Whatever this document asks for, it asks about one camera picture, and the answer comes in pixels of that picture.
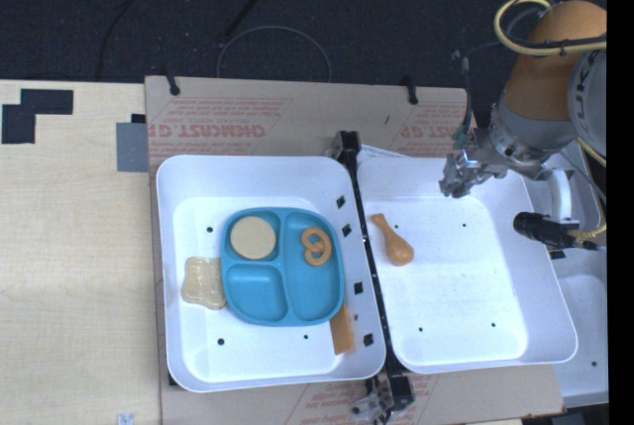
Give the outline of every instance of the blue plate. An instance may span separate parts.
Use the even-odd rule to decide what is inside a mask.
[[[256,261],[240,256],[230,242],[234,225],[251,216],[267,221],[276,236],[272,251]],[[321,229],[332,243],[330,258],[320,266],[310,265],[304,257],[301,236],[310,227]],[[221,258],[227,303],[250,323],[314,325],[328,321],[342,306],[344,269],[337,235],[315,212],[296,208],[241,210],[227,222]]]

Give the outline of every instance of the beige disc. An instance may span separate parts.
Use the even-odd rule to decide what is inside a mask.
[[[275,230],[261,217],[243,217],[229,235],[231,247],[247,260],[266,258],[275,247]]]

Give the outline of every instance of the white plastic container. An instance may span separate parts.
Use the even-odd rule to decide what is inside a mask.
[[[444,159],[376,157],[358,180],[394,354],[413,372],[560,363],[578,339],[543,244],[517,234],[532,211],[509,171],[460,199],[438,181]],[[395,266],[370,216],[383,213],[414,248]]]
[[[167,365],[179,385],[208,392],[365,379],[380,371],[385,343],[354,190],[341,164],[322,157],[177,156],[158,169],[157,188]],[[227,220],[258,207],[313,211],[334,227],[352,350],[335,355],[329,322],[256,325],[228,306],[210,310],[182,299],[187,259],[220,257]]]

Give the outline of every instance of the pretzel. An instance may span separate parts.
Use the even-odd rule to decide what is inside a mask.
[[[315,242],[310,240],[312,236],[317,237]],[[304,258],[308,264],[312,266],[323,265],[333,253],[333,244],[330,241],[330,237],[328,237],[322,229],[317,228],[317,226],[310,226],[302,232],[301,245],[306,248]],[[317,253],[321,253],[321,256],[314,258],[313,254]]]

